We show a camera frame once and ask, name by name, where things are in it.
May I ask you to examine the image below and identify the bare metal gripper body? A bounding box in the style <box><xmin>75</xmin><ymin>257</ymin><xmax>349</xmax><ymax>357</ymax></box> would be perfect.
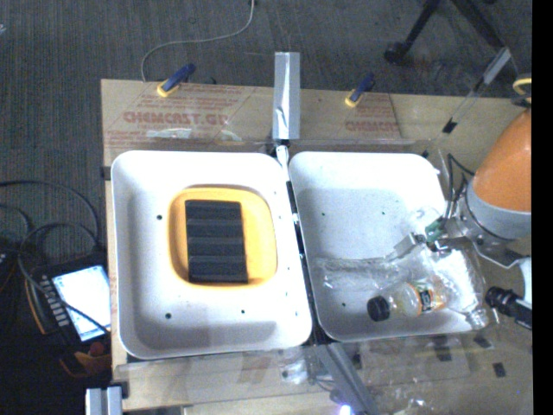
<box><xmin>425</xmin><ymin>214</ymin><xmax>523</xmax><ymax>270</ymax></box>

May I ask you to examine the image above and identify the large clear plastic bottle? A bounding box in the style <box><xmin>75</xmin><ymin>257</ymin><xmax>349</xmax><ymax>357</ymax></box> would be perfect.
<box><xmin>425</xmin><ymin>248</ymin><xmax>490</xmax><ymax>330</ymax></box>

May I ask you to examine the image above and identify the clear bottle with black cap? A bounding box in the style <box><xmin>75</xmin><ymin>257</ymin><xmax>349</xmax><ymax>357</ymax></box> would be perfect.
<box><xmin>365</xmin><ymin>278</ymin><xmax>448</xmax><ymax>322</ymax></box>

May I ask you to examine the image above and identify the white plastic tray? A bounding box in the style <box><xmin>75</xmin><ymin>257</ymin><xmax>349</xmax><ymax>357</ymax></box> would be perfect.
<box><xmin>287</xmin><ymin>150</ymin><xmax>490</xmax><ymax>343</ymax></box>
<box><xmin>110</xmin><ymin>149</ymin><xmax>314</xmax><ymax>361</ymax></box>

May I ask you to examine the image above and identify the orange plate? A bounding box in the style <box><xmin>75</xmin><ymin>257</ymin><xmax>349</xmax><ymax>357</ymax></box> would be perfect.
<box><xmin>167</xmin><ymin>184</ymin><xmax>279</xmax><ymax>290</ymax></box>

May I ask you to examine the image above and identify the black ribbed foam block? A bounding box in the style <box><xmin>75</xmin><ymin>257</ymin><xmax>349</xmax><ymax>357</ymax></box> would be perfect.
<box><xmin>184</xmin><ymin>199</ymin><xmax>250</xmax><ymax>285</ymax></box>

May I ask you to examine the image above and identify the brown cardboard board red print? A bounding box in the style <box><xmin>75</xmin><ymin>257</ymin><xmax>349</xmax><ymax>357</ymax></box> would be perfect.
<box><xmin>99</xmin><ymin>79</ymin><xmax>533</xmax><ymax>412</ymax></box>

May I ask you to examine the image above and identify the black cylinder on white bracket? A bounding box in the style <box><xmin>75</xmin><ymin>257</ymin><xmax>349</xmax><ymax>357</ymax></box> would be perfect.
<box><xmin>484</xmin><ymin>255</ymin><xmax>533</xmax><ymax>330</ymax></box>

